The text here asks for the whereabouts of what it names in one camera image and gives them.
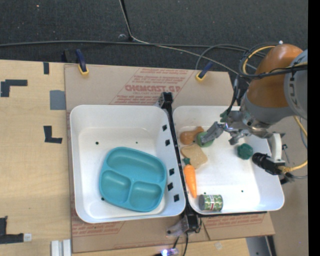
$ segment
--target yellow cable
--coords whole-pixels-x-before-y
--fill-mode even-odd
[[[243,66],[242,66],[242,71],[243,71],[243,73],[248,74],[247,71],[246,71],[247,62],[248,62],[248,60],[249,60],[253,55],[255,55],[256,53],[258,53],[258,52],[260,52],[260,51],[262,51],[262,50],[264,50],[264,49],[273,48],[273,47],[275,47],[275,45],[264,46],[264,47],[261,47],[261,48],[259,48],[259,49],[256,49],[253,53],[251,53],[251,54],[246,58],[246,60],[243,62]]]
[[[296,121],[296,123],[298,124],[298,126],[300,127],[300,129],[302,130],[303,134],[305,135],[306,138],[308,138],[308,133],[306,131],[306,129],[303,127],[302,123],[299,121],[298,117],[296,115],[293,116],[294,120]],[[305,160],[302,164],[299,164],[297,166],[292,166],[292,167],[287,167],[287,166],[279,166],[278,168],[284,172],[284,173],[288,173],[288,172],[292,172],[295,171],[297,169],[300,169],[304,166],[306,166],[308,164],[308,159]]]

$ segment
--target black cable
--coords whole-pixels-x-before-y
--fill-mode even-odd
[[[271,76],[283,75],[283,74],[288,74],[288,73],[295,73],[297,71],[308,70],[308,65],[277,68],[277,70],[280,70],[280,71],[260,73],[260,74],[245,74],[245,73],[241,72],[240,74],[241,74],[241,76],[243,76],[245,78],[261,79],[261,78],[265,78],[265,77],[271,77]]]
[[[124,19],[126,21],[126,25],[127,25],[127,30],[129,33],[129,40],[133,41],[134,38],[131,35],[131,29],[130,29],[130,24],[129,24],[129,19],[128,19],[128,14],[127,14],[127,9],[126,9],[126,5],[125,5],[125,0],[120,0],[120,5],[121,5],[121,9],[124,15]]]
[[[236,100],[237,100],[237,89],[238,89],[238,85],[239,85],[239,79],[240,79],[240,75],[238,74],[235,79],[234,79],[234,82],[233,82],[233,95],[232,95],[232,100],[231,100],[231,103],[229,105],[229,107],[226,109],[225,113],[226,115],[228,116],[233,105],[235,104]]]
[[[217,45],[213,45],[213,46],[210,46],[208,49],[206,49],[205,51],[203,51],[201,53],[201,55],[199,56],[199,58],[198,58],[198,60],[197,60],[197,62],[195,64],[195,68],[194,69],[198,70],[199,62],[203,58],[203,56],[207,52],[209,52],[209,51],[211,51],[213,49],[216,49],[216,48],[228,49],[228,50],[234,50],[234,51],[241,51],[241,52],[249,51],[249,49],[246,48],[246,47],[242,47],[242,46],[238,46],[238,45],[234,45],[234,44],[217,44]],[[257,56],[264,57],[265,54],[259,52],[259,53],[257,53]]]
[[[185,248],[184,248],[184,252],[183,252],[183,255],[182,255],[182,256],[185,256],[185,255],[186,255],[188,242],[189,242],[189,236],[188,236],[188,232],[186,232],[186,233],[185,233]]]
[[[200,233],[200,230],[202,228],[202,219],[200,218],[200,223],[198,229],[195,231],[195,233]]]
[[[141,43],[141,42],[118,42],[118,41],[97,41],[97,40],[54,40],[54,41],[33,41],[33,42],[11,42],[2,43],[0,47],[48,45],[48,44],[103,44],[103,45],[129,45],[129,46],[167,46],[186,48],[210,48],[212,45],[203,44],[174,44],[174,43]]]
[[[269,71],[269,73],[274,73],[274,72],[283,71],[283,70],[289,71],[289,73],[291,73],[291,72],[295,72],[296,69],[305,70],[307,67],[308,67],[307,64],[293,65],[293,66],[287,66],[287,67],[277,67]]]
[[[172,248],[176,248],[179,238],[180,238],[180,235],[176,238]]]

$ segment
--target black carpet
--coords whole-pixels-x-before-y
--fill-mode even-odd
[[[130,36],[154,44],[221,44],[251,48],[283,41],[308,48],[306,0],[130,0],[123,1],[131,34],[119,0],[0,0],[0,45],[43,41],[130,42]],[[128,44],[48,43],[1,46],[0,59],[61,62],[68,50],[76,61],[81,49],[88,64],[195,69],[198,57],[178,50]],[[180,47],[201,54],[204,47]],[[213,49],[205,56],[212,70],[238,71],[243,52]],[[208,60],[201,59],[199,69]]]

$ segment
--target orange toy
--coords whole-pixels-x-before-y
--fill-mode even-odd
[[[186,164],[183,168],[185,182],[194,198],[197,198],[196,170],[191,164]]]
[[[185,145],[189,145],[194,142],[196,135],[202,132],[204,132],[204,129],[201,126],[198,126],[195,130],[184,131],[180,134],[180,141]]]

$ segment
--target can label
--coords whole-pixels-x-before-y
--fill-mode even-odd
[[[220,194],[201,194],[199,196],[199,208],[201,211],[219,212],[224,201]]]

